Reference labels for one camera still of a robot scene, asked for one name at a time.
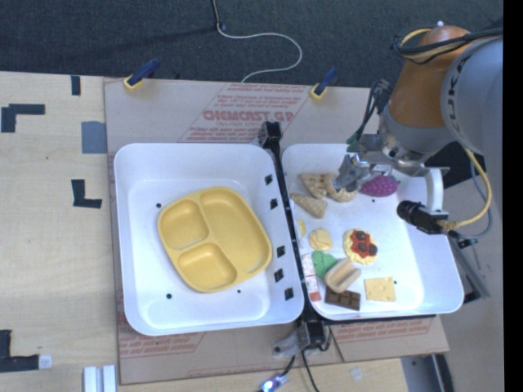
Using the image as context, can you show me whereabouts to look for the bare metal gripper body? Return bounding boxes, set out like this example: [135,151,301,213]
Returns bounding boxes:
[356,133,429,178]

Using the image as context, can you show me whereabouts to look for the purple toy grapes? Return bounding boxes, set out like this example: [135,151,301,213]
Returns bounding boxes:
[359,173,400,198]

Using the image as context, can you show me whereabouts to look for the toy pizza slice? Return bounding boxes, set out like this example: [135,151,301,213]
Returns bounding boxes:
[298,171,338,200]

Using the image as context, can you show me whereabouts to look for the tan toy pie slice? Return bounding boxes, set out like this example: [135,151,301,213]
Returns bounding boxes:
[289,192,329,220]

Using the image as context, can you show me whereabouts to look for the pale yellow toy crisps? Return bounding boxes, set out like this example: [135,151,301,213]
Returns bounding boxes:
[307,227,334,253]

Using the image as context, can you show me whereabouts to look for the toy spaghetti with meatballs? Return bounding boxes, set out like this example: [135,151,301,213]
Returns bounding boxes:
[342,228,380,266]

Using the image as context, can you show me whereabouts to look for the thin black rod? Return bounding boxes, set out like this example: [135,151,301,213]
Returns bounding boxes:
[270,145,318,327]

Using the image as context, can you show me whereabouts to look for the green toy lettuce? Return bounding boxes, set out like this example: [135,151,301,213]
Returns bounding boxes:
[311,249,339,279]

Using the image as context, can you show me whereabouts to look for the white plastic tray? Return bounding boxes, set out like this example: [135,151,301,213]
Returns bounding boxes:
[113,141,306,337]
[281,142,466,323]

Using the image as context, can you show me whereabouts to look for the toy hot dog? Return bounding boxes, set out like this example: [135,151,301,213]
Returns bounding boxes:
[323,257,363,295]

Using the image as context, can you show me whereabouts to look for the white and orange packet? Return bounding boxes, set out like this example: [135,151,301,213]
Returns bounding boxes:
[301,252,323,303]

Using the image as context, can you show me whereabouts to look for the yellow toy cheese slice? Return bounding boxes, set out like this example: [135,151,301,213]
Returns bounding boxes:
[363,276,398,303]

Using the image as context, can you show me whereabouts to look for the brown toy chocolate bar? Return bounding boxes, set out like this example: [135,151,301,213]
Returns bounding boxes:
[324,288,362,312]

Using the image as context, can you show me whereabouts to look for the yellow divided plate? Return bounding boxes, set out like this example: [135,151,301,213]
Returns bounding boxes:
[156,185,274,295]

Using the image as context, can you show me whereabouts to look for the brown cardboard board, red print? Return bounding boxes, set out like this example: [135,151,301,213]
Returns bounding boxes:
[103,77,451,385]

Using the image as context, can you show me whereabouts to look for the black cylinder on white bracket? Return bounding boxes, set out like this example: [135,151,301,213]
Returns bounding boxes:
[396,167,450,236]

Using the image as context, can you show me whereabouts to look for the black block with thin wires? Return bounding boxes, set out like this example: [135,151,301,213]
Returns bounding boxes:
[259,120,284,151]
[299,319,329,350]

